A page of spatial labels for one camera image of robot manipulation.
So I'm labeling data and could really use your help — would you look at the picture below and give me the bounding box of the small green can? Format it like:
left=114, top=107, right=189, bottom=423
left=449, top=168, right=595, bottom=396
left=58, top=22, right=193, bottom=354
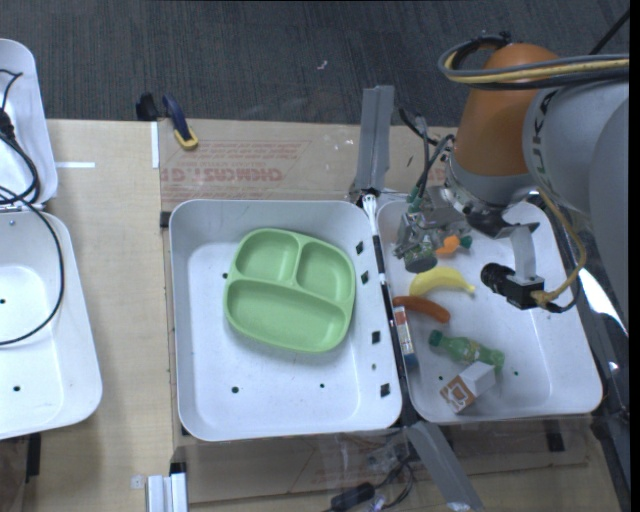
left=403, top=243, right=437, bottom=274

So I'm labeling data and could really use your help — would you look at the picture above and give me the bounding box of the black cylinder on white bracket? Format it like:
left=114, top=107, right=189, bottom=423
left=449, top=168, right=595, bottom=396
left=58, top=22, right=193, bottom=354
left=480, top=222, right=546, bottom=311

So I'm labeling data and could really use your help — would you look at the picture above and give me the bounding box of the brown cardboard board red print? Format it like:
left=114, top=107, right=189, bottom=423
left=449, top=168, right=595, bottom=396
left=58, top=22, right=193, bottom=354
left=156, top=117, right=604, bottom=505

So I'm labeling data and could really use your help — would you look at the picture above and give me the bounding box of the green divided plate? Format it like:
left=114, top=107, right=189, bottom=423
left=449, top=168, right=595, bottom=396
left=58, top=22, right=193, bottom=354
left=222, top=227, right=358, bottom=355

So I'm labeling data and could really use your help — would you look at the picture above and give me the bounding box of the green plastic bottle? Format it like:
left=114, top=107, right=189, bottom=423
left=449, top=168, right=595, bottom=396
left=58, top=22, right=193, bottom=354
left=428, top=329, right=507, bottom=375

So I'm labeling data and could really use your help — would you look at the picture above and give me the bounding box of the orange toy carrot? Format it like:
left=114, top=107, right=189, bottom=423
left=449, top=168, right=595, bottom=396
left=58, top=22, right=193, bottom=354
left=434, top=234, right=474, bottom=259

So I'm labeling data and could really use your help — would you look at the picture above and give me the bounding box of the yellow banana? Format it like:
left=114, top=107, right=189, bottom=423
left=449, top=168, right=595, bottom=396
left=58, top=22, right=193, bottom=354
left=408, top=266, right=477, bottom=299

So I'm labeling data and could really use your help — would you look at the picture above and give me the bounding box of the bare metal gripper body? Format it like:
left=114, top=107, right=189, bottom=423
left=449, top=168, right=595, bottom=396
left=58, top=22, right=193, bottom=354
left=412, top=185, right=496, bottom=239

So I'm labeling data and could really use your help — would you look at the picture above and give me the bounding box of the thin black and white rod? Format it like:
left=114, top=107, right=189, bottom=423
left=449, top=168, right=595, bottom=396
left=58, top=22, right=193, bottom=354
left=363, top=194, right=404, bottom=371

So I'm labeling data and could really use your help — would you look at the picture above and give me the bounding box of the white carton orange print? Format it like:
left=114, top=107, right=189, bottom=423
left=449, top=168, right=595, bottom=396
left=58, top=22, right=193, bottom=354
left=438, top=360, right=498, bottom=416

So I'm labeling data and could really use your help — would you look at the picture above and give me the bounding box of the white plastic tray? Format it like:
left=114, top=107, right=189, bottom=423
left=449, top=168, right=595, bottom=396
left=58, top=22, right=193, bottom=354
left=0, top=209, right=104, bottom=442
left=0, top=38, right=59, bottom=207
left=168, top=198, right=404, bottom=443
left=375, top=195, right=604, bottom=427

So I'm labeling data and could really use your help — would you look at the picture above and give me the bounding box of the orange-red toy sausage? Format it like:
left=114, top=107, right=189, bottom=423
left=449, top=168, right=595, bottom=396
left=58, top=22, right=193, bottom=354
left=392, top=294, right=452, bottom=324

